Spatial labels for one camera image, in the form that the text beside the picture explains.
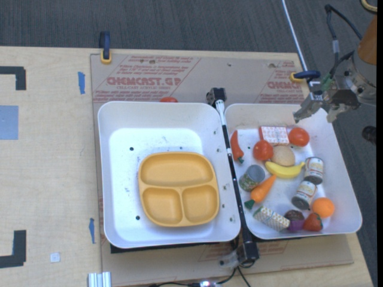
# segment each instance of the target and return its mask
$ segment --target brown potato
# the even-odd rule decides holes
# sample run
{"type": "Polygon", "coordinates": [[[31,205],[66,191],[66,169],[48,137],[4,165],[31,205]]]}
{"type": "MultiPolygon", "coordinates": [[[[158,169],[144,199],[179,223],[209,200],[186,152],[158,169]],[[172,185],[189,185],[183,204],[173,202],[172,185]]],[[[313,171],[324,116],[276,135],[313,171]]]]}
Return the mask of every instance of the brown potato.
{"type": "Polygon", "coordinates": [[[295,165],[295,155],[293,150],[289,146],[278,145],[273,148],[274,155],[271,158],[271,161],[279,164],[281,166],[294,166],[295,165]]]}

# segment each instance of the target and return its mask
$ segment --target carrot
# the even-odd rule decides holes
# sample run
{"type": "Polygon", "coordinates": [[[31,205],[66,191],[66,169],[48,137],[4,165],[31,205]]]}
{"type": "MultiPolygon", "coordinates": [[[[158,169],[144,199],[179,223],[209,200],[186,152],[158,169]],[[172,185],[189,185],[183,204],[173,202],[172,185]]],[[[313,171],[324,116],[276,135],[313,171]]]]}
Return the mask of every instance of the carrot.
{"type": "Polygon", "coordinates": [[[256,202],[262,202],[267,194],[269,193],[271,187],[276,180],[276,175],[271,175],[267,179],[265,179],[261,184],[256,186],[250,193],[250,197],[256,202]]]}
{"type": "Polygon", "coordinates": [[[238,160],[241,164],[244,162],[242,156],[244,156],[244,152],[241,150],[241,147],[238,144],[238,131],[235,130],[232,137],[230,138],[230,146],[232,147],[232,152],[234,156],[234,160],[238,160]]]}

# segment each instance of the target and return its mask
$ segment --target yellow divided plate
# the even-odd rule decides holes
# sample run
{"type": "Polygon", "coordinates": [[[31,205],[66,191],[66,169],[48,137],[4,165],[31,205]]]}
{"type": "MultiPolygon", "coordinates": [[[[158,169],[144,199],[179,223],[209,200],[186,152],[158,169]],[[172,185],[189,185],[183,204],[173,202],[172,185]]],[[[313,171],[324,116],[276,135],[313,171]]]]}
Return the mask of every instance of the yellow divided plate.
{"type": "Polygon", "coordinates": [[[164,227],[204,224],[219,210],[217,178],[208,159],[193,152],[149,155],[138,170],[145,214],[164,227]]]}

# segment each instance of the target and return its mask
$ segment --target yellow banana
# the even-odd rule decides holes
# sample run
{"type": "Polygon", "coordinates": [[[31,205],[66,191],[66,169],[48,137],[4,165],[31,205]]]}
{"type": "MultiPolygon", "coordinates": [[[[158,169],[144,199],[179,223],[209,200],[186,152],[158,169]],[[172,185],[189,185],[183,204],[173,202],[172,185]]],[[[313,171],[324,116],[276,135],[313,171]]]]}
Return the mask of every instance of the yellow banana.
{"type": "Polygon", "coordinates": [[[304,165],[305,163],[301,162],[295,166],[285,167],[273,163],[272,161],[265,162],[265,167],[268,170],[268,172],[282,179],[292,179],[297,177],[304,165]]]}

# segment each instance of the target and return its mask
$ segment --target dark floor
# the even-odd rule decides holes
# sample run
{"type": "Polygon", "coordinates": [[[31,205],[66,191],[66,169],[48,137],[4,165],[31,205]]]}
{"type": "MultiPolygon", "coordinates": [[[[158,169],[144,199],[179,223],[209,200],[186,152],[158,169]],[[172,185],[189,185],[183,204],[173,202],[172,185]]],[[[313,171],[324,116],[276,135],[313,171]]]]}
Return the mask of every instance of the dark floor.
{"type": "MultiPolygon", "coordinates": [[[[326,73],[333,63],[324,6],[331,4],[364,33],[372,15],[359,0],[284,0],[303,61],[326,73]]],[[[341,54],[358,38],[338,16],[332,22],[341,54]]],[[[297,52],[282,0],[0,0],[0,45],[98,47],[111,32],[113,48],[297,52]]],[[[361,137],[376,126],[376,108],[362,105],[333,123],[361,212],[358,232],[378,285],[376,146],[361,137]]]]}

